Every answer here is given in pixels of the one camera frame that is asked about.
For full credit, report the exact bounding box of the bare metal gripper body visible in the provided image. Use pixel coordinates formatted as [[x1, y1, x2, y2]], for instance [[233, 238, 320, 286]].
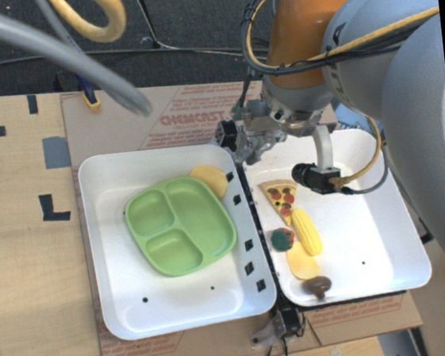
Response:
[[239, 93, 326, 148]]

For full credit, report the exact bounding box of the yellow round crisp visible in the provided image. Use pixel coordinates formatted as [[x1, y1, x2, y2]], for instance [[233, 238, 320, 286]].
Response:
[[187, 161, 231, 203]]

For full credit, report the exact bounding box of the pizza slice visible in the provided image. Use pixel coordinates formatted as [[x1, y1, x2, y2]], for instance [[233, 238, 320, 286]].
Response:
[[256, 177, 303, 230]]

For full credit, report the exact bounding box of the green divided plate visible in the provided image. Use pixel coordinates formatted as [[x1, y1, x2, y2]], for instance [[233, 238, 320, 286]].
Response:
[[120, 170, 243, 282]]

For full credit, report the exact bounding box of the green and red strawberry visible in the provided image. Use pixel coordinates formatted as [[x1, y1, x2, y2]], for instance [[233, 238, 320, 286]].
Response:
[[269, 226, 297, 254]]

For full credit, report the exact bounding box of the yellow corn cob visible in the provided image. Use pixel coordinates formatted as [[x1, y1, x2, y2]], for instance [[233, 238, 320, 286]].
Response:
[[290, 205, 324, 259]]

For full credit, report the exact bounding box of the brown cardboard board red print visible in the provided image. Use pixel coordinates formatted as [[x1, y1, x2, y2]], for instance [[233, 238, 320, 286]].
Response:
[[60, 56, 428, 356]]

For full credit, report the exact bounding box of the white plastic tray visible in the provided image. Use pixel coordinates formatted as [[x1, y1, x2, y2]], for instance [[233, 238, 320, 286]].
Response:
[[75, 136, 282, 346], [237, 121, 436, 314]]

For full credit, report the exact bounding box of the yellow oval crisp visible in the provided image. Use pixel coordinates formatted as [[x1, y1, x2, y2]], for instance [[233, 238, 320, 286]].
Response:
[[284, 238, 323, 283]]

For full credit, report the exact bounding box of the brown mushroom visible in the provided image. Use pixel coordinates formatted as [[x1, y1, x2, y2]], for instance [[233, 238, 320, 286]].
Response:
[[300, 274, 334, 302]]

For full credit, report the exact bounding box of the black block with thin wires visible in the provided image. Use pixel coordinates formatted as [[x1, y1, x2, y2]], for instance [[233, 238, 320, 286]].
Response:
[[279, 304, 305, 337], [215, 118, 241, 154]]

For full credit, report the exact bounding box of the black cylinder on white bracket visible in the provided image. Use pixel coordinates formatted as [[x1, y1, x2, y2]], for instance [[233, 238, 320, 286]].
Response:
[[286, 124, 347, 199]]

